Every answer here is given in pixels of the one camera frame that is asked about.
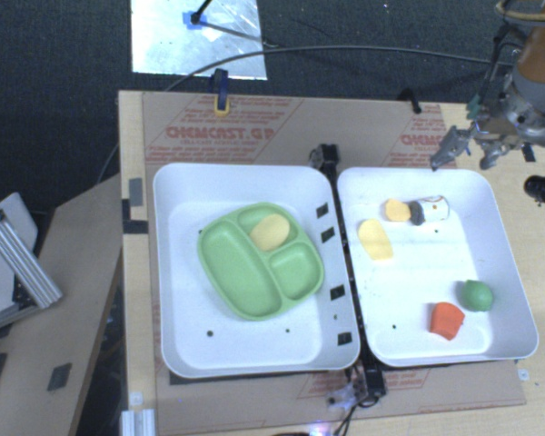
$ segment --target green plate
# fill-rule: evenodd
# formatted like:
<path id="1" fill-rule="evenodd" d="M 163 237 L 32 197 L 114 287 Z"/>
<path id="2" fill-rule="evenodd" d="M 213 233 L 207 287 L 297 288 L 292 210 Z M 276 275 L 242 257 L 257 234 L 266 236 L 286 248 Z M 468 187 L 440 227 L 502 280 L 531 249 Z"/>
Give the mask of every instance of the green plate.
<path id="1" fill-rule="evenodd" d="M 278 213 L 291 225 L 281 247 L 263 252 L 249 233 Z M 322 260 L 311 239 L 282 207 L 256 203 L 211 222 L 200 233 L 198 254 L 216 291 L 247 320 L 266 320 L 304 301 L 321 286 Z"/>

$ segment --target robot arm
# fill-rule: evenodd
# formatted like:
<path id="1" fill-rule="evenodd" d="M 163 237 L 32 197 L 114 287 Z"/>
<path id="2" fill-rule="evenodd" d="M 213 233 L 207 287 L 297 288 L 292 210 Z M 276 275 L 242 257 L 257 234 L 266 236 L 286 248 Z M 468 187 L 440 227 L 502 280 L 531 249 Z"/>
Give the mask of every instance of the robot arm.
<path id="1" fill-rule="evenodd" d="M 545 0 L 541 13 L 526 15 L 509 11 L 516 0 L 504 0 L 496 10 L 505 22 L 495 37 L 491 68 L 483 87 L 469 104 L 468 130 L 453 126 L 441 141 L 440 150 L 431 157 L 431 168 L 453 160 L 474 140 L 484 152 L 481 168 L 494 166 L 497 159 L 511 150 L 529 152 L 530 145 L 545 147 Z M 485 102 L 490 79 L 500 54 L 501 43 L 511 31 L 521 31 L 513 24 L 533 26 L 519 60 L 506 78 L 497 98 Z"/>

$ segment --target wooden surface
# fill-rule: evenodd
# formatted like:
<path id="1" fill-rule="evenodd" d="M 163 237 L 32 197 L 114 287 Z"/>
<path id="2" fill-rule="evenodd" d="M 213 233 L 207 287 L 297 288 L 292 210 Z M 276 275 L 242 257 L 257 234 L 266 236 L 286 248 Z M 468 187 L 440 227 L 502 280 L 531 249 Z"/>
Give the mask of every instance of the wooden surface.
<path id="1" fill-rule="evenodd" d="M 122 93 L 122 100 L 120 104 L 124 105 L 121 109 L 123 119 L 133 118 L 141 113 L 136 111 L 139 108 L 137 93 Z M 466 126 L 463 105 L 445 104 L 441 107 L 448 126 L 451 124 Z M 122 120 L 122 168 L 124 169 L 124 165 L 132 167 L 129 177 L 139 176 L 144 179 L 142 140 L 141 131 L 129 128 L 125 131 Z M 138 144 L 138 150 L 133 148 L 132 141 Z M 481 153 L 474 144 L 471 149 L 472 157 L 460 157 L 457 161 L 458 166 L 479 171 L 478 162 Z M 496 168 L 481 172 L 491 183 L 495 192 L 515 261 L 539 330 L 538 350 L 529 359 L 519 363 L 519 368 L 526 370 L 529 374 L 529 380 L 523 383 L 528 403 L 524 406 L 480 411 L 453 411 L 358 420 L 352 423 L 350 434 L 545 435 L 545 206 L 539 208 L 522 189 L 528 176 L 545 175 L 545 150 L 536 149 L 535 153 L 537 163 L 524 163 L 520 153 L 511 153 L 501 157 Z M 128 197 L 129 195 L 124 191 L 123 198 Z M 144 206 L 136 209 L 142 218 L 146 217 Z M 145 250 L 146 237 L 128 235 L 125 243 L 133 244 L 130 250 L 144 251 L 144 257 L 149 257 L 149 253 Z M 149 305 L 151 297 L 148 267 L 141 266 L 140 263 L 134 266 L 129 260 L 125 263 L 128 388 L 129 392 L 138 391 L 144 397 L 143 405 L 132 405 L 131 408 L 133 410 L 153 408 L 155 384 L 154 358 L 151 353 L 153 333 L 152 312 Z M 330 431 L 334 430 L 335 426 L 335 424 L 319 422 L 313 426 L 230 431 L 226 434 L 267 436 L 288 431 Z"/>
<path id="2" fill-rule="evenodd" d="M 113 178 L 54 214 L 39 260 L 64 296 L 0 339 L 0 436 L 76 432 L 120 277 L 119 193 Z M 48 391 L 53 368 L 67 363 L 66 385 Z"/>

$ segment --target yellow oval object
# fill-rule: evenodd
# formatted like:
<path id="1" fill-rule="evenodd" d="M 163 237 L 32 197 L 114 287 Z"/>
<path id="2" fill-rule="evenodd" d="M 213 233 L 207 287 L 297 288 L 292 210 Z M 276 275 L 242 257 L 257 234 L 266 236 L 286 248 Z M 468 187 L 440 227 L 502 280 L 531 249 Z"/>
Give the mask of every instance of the yellow oval object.
<path id="1" fill-rule="evenodd" d="M 393 257 L 393 249 L 391 248 L 388 234 L 386 234 L 380 222 L 375 218 L 365 220 L 360 225 L 357 235 L 365 252 L 373 260 L 388 260 Z"/>
<path id="2" fill-rule="evenodd" d="M 249 237 L 254 245 L 264 252 L 270 252 L 278 249 L 289 237 L 291 224 L 284 216 L 273 213 L 259 221 Z"/>
<path id="3" fill-rule="evenodd" d="M 407 222 L 410 220 L 410 206 L 399 200 L 389 199 L 385 203 L 385 215 L 391 222 Z"/>

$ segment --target black floor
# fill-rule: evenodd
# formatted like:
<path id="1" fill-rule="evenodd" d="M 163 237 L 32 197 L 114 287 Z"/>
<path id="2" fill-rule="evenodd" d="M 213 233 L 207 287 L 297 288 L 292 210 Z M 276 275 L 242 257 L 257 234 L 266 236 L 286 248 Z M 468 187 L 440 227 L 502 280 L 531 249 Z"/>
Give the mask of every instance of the black floor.
<path id="1" fill-rule="evenodd" d="M 488 59 L 499 0 L 257 0 L 281 47 L 381 45 Z M 130 0 L 0 0 L 0 199 L 44 212 L 91 188 L 117 143 L 117 92 L 176 77 L 131 72 Z M 512 61 L 505 53 L 503 61 Z M 468 102 L 486 65 L 373 51 L 276 54 L 238 94 Z M 205 91 L 206 80 L 180 87 Z M 116 157 L 105 177 L 117 173 Z"/>

